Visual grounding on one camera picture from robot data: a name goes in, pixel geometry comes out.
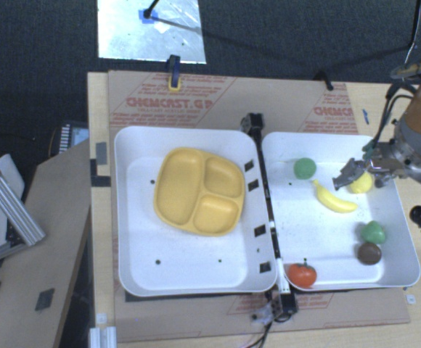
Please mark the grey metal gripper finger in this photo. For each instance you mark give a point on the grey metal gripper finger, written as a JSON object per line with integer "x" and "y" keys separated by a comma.
{"x": 341, "y": 181}
{"x": 354, "y": 166}

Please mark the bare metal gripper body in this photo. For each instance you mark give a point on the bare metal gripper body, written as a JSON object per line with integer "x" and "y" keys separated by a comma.
{"x": 388, "y": 165}

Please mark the yellow banana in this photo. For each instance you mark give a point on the yellow banana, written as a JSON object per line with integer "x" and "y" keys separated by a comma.
{"x": 335, "y": 202}

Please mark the yellow lemon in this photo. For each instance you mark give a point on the yellow lemon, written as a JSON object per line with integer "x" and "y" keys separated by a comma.
{"x": 363, "y": 185}

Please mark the green lime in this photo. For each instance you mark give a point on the green lime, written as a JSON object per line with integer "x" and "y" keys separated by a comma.
{"x": 305, "y": 167}

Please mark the white plastic tray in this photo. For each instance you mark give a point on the white plastic tray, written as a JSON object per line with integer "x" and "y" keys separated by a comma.
{"x": 181, "y": 263}
{"x": 315, "y": 234}

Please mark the green bell pepper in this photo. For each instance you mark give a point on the green bell pepper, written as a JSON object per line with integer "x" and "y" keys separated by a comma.
{"x": 373, "y": 232}

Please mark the thin black and white rod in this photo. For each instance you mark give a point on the thin black and white rod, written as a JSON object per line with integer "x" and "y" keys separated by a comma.
{"x": 268, "y": 194}

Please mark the brown round toy food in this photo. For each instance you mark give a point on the brown round toy food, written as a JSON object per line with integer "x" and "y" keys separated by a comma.
{"x": 369, "y": 253}

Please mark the orange tomato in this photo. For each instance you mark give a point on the orange tomato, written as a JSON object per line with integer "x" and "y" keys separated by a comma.
{"x": 302, "y": 275}

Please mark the yellow divided plate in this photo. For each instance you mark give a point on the yellow divided plate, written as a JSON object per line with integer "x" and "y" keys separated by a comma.
{"x": 192, "y": 190}

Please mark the brown cardboard board red print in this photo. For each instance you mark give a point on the brown cardboard board red print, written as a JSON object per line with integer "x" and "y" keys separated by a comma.
{"x": 210, "y": 96}

